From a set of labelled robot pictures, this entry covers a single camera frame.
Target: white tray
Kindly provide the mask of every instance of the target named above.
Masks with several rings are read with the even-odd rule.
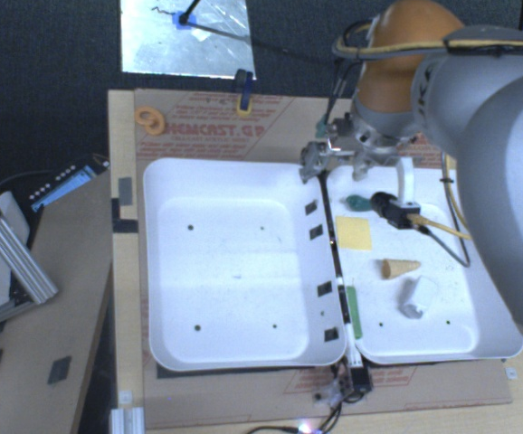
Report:
[[[415,169],[415,200],[427,218],[452,226],[444,196],[441,172]],[[352,180],[352,167],[340,166],[328,177],[333,216],[368,219],[372,250],[340,249],[347,286],[357,290],[364,337],[357,341],[362,355],[381,363],[420,363],[447,360],[504,358],[518,354],[523,337],[484,268],[472,242],[467,242],[471,267],[465,269],[435,241],[417,231],[397,230],[375,212],[351,212],[351,194],[369,198],[382,191],[397,193],[394,168],[375,167],[360,182]],[[462,257],[454,236],[433,230]],[[422,266],[399,278],[384,280],[381,260],[419,260]],[[437,296],[420,319],[400,310],[407,282],[421,275],[438,287]]]
[[[317,179],[302,184],[290,164],[168,158],[147,168],[144,189],[149,343],[161,365],[315,366],[342,356]]]

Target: green tape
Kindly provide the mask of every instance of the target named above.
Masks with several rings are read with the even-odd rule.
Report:
[[[360,325],[360,315],[358,314],[356,288],[353,286],[346,287],[346,297],[348,300],[348,308],[350,309],[350,317],[352,318],[352,326],[354,327],[354,335],[356,339],[360,339],[362,337],[362,326]]]
[[[318,124],[316,124],[316,138],[324,138],[326,136],[327,129],[328,124],[326,123],[326,115],[324,115],[318,121]]]

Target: yellow cable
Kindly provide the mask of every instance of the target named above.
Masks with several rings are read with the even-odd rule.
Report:
[[[363,31],[367,31],[368,29],[370,29],[370,27],[372,27],[372,23],[363,24],[360,27],[358,27],[357,29],[355,29],[354,31],[352,31],[352,33],[361,33]]]
[[[445,157],[445,167],[446,167],[446,191],[449,194],[449,198],[451,199],[452,208],[454,209],[455,213],[457,214],[457,217],[459,218],[459,221],[461,221],[462,226],[469,229],[469,225],[467,225],[467,220],[464,218],[464,215],[462,215],[461,208],[457,204],[457,200],[454,197],[454,191],[452,190],[452,184],[451,184],[451,170],[453,169],[452,165],[452,157],[449,155],[446,155]]]
[[[438,223],[435,221],[431,221],[427,219],[426,217],[423,217],[420,214],[417,213],[411,213],[406,216],[409,221],[416,225],[428,225],[430,227],[438,228],[439,230],[446,231],[447,233],[450,233],[451,235],[458,236],[459,238],[463,238],[465,240],[472,240],[471,236],[467,233],[463,233],[461,231],[456,231],[451,227],[447,227],[446,225],[442,225],[442,223]]]
[[[429,42],[410,42],[398,43],[396,45],[387,45],[382,47],[357,48],[348,47],[344,44],[344,39],[338,37],[336,40],[336,49],[343,53],[355,54],[358,57],[368,54],[382,54],[392,52],[407,52],[410,50],[433,49],[433,48],[482,48],[490,46],[512,46],[523,47],[523,41],[516,40],[450,40],[450,41],[429,41]]]

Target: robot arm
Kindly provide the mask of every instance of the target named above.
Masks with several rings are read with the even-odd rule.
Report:
[[[340,56],[370,61],[351,111],[327,124],[328,142],[302,152],[302,180],[331,157],[351,161],[359,180],[423,131],[457,159],[473,241],[523,334],[523,33],[463,28],[433,2],[403,0],[369,35],[366,50],[335,44]],[[393,56],[385,45],[400,49]]]

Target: blue tape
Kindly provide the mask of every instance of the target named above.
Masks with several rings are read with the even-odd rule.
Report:
[[[240,103],[240,109],[242,111],[247,111],[250,107],[250,99],[252,96],[253,90],[253,72],[247,71],[245,77],[245,84],[243,85],[242,90],[242,102]]]
[[[193,13],[191,13],[189,15],[189,19],[187,20],[187,24],[181,24],[179,23],[179,16],[181,16],[181,14],[183,14],[184,11],[178,11],[177,13],[173,13],[171,15],[172,19],[173,19],[173,24],[175,25],[175,27],[181,31],[186,31],[187,29],[193,29],[193,27],[191,27],[189,24],[197,24],[197,18],[195,17],[195,15]]]

